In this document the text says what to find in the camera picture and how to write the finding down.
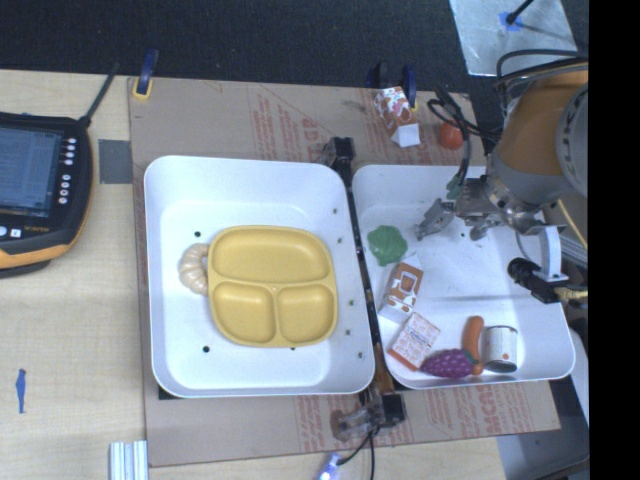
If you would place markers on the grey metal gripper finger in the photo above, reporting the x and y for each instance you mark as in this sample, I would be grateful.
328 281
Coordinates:
434 217
480 230

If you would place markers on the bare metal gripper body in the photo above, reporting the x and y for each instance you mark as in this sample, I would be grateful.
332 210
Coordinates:
482 202

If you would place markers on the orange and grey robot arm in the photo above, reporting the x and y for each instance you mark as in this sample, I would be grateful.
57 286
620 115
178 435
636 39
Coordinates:
530 133

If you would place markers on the white plastic tray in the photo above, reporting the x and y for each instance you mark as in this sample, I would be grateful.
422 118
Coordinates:
465 278
240 193

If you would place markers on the green broccoli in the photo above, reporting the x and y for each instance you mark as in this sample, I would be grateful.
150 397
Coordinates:
386 245

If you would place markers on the red-orange tomato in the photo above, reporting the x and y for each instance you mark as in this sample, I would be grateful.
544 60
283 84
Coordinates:
451 136

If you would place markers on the orange and white carton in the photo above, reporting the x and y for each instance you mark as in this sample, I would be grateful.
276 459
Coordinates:
397 115
402 288

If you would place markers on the thin black and white rod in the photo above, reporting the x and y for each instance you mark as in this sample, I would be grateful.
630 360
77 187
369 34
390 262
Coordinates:
361 263

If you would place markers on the orange sausage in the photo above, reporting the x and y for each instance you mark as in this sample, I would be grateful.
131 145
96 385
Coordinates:
472 335

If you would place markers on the white can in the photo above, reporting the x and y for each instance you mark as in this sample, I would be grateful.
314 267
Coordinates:
499 348

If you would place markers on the orange and white packet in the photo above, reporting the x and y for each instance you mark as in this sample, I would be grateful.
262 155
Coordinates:
414 340

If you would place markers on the purple grapes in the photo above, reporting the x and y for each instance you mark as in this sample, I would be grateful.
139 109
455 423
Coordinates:
447 364

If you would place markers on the yellow divided plate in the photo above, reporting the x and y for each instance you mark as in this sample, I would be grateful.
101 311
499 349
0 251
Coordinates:
272 283

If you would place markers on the brown cardboard board red print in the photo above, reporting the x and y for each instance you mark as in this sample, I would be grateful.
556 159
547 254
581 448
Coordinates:
210 118

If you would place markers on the black cylinder on white bracket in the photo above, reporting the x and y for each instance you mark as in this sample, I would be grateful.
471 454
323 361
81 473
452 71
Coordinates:
550 253

